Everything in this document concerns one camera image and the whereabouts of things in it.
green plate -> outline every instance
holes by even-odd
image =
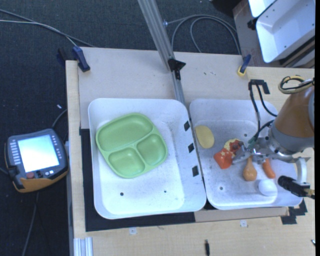
[[[96,144],[111,169],[123,178],[140,176],[167,156],[167,145],[148,117],[130,113],[101,126]]]

robotic hand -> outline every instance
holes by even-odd
[[[284,88],[290,80],[300,82],[298,86]],[[279,90],[290,94],[279,114],[273,122],[269,122],[268,136],[257,134],[249,141],[248,146],[242,145],[236,152],[232,163],[236,164],[252,156],[253,161],[264,163],[267,158],[278,159],[287,163],[296,163],[297,180],[281,176],[278,184],[298,197],[315,199],[315,191],[306,182],[308,159],[294,154],[306,148],[315,148],[315,79],[304,80],[300,76],[287,76],[279,84]]]

white egg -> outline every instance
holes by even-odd
[[[278,194],[278,189],[272,179],[262,179],[258,184],[258,189],[261,194],[267,197],[273,197]]]

wooden table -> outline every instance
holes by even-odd
[[[166,88],[169,79],[167,79],[166,71],[161,67],[161,64],[158,64],[158,62],[161,63],[161,60],[157,52],[85,48],[84,54],[87,62],[91,65],[91,71],[89,71],[91,74],[81,73],[76,61],[66,62],[70,157],[70,173],[68,176],[70,193],[68,199],[70,220],[72,220],[70,221],[71,247],[74,244],[73,238],[91,237],[94,256],[202,256],[206,255],[204,243],[205,240],[208,240],[213,256],[315,255],[315,246],[311,242],[312,239],[315,239],[315,201],[309,198],[305,199],[308,212],[304,216],[297,216],[297,224],[291,225],[282,224],[279,215],[288,214],[288,212],[283,213],[283,208],[286,209],[286,207],[279,207],[277,209],[215,210],[211,211],[216,212],[213,216],[201,210],[195,213],[196,223],[137,227],[136,234],[130,234],[129,228],[86,232],[81,137],[79,135],[80,125],[85,126],[86,122],[81,120],[80,109],[82,106],[80,104],[79,85],[81,85],[82,80],[89,80],[91,75],[99,80],[96,67],[103,64],[105,64],[105,67],[120,65],[121,58],[128,58],[127,68],[134,69],[129,72],[130,74],[127,74],[130,75],[130,82],[133,84],[135,83],[135,77],[133,76],[142,81],[143,74],[136,73],[134,75],[135,71],[139,70],[139,63],[131,63],[132,58],[144,59],[148,57],[145,59],[147,64],[144,65],[149,66],[150,70],[155,72],[148,76],[160,77],[164,81],[163,87]],[[105,63],[101,62],[104,60],[104,55],[108,56]],[[247,85],[250,79],[263,79],[267,82],[271,92],[270,95],[265,95],[264,99],[272,103],[279,111],[287,98],[287,95],[278,91],[277,86],[280,80],[285,76],[295,74],[308,79],[313,78],[315,73],[314,69],[248,67],[246,76],[240,78],[236,75],[236,70],[242,62],[242,57],[238,55],[177,52],[176,58],[181,61],[187,59],[189,63],[190,60],[192,61],[188,69],[181,71],[181,82],[187,104],[199,97],[222,98],[223,94],[226,99],[232,99],[237,97],[237,92],[228,91],[228,87],[224,89],[224,83],[233,81],[234,83]],[[156,62],[156,70],[153,67],[154,61]],[[112,79],[113,82],[117,80],[117,76],[122,77],[120,81],[128,78],[120,70],[118,70],[118,73],[114,73],[109,72],[108,68],[105,69],[105,74],[101,76],[107,76],[102,77],[102,79]],[[213,84],[219,83],[221,92],[214,94],[212,87],[204,86],[204,83],[208,81],[208,76],[213,79]],[[160,93],[159,98],[174,98],[170,86],[168,85],[167,90],[154,93]],[[107,82],[105,91],[106,93],[102,97],[130,98],[131,96],[131,98],[138,98],[135,94],[137,91],[128,93],[130,88],[126,89],[125,85],[120,90],[115,91],[111,87],[108,88]],[[311,157],[307,162],[307,181],[311,183],[311,188],[314,188],[314,151],[313,149],[307,149],[303,155]],[[246,226],[243,226],[244,223],[241,222],[243,219],[246,221]]]

dark floor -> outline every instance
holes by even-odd
[[[157,2],[168,22],[206,14],[235,26],[232,8],[239,0]],[[95,47],[156,49],[136,0],[2,0],[0,9],[52,26]],[[0,20],[22,21],[3,12]],[[175,51],[197,51],[190,37],[193,20],[177,32]],[[169,37],[177,24],[167,27]],[[194,25],[193,34],[204,53],[238,54],[229,32],[217,22],[201,20]],[[6,167],[3,145],[9,136],[50,128],[67,107],[65,71],[56,54],[58,48],[71,52],[72,47],[65,37],[38,25],[0,22],[0,168]],[[65,137],[66,116],[56,130]],[[0,173],[1,256],[22,255],[35,199],[35,192],[17,192],[9,177]],[[25,255],[69,255],[65,178],[40,191],[37,209]]]

